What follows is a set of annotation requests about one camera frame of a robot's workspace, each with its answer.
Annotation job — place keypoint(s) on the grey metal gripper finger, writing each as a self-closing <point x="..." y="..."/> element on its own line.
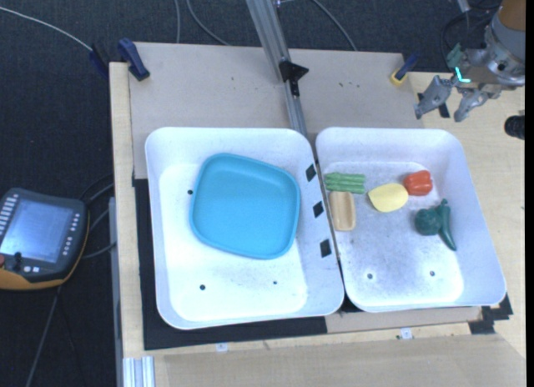
<point x="469" y="104"/>
<point x="434" y="95"/>

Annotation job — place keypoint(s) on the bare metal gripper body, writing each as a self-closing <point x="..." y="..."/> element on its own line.
<point x="496" y="66"/>

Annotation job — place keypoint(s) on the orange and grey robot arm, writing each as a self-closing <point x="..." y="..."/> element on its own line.
<point x="512" y="10"/>

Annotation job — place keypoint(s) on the red toy bell pepper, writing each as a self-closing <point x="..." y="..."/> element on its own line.
<point x="418" y="183"/>

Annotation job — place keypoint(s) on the yellow toy lemon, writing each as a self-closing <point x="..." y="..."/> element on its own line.
<point x="388" y="197"/>

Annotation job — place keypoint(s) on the green toy beans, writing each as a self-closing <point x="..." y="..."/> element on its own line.
<point x="344" y="182"/>

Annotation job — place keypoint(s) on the green toy chili pepper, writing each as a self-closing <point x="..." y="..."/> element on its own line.
<point x="446" y="227"/>

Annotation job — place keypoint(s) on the green toy broccoli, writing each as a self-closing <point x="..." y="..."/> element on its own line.
<point x="427" y="222"/>

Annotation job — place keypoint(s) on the tan toy bread bun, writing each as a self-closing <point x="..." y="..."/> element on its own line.
<point x="342" y="211"/>

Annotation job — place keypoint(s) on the white plastic tray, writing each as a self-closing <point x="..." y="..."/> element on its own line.
<point x="233" y="293"/>
<point x="396" y="260"/>

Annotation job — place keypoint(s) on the brown flat board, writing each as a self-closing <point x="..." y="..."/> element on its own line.
<point x="217" y="85"/>

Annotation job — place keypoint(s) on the blue plate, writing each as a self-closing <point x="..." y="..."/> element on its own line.
<point x="246" y="206"/>

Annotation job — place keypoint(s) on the black cylinder on white bracket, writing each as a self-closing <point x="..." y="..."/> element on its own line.
<point x="515" y="127"/>

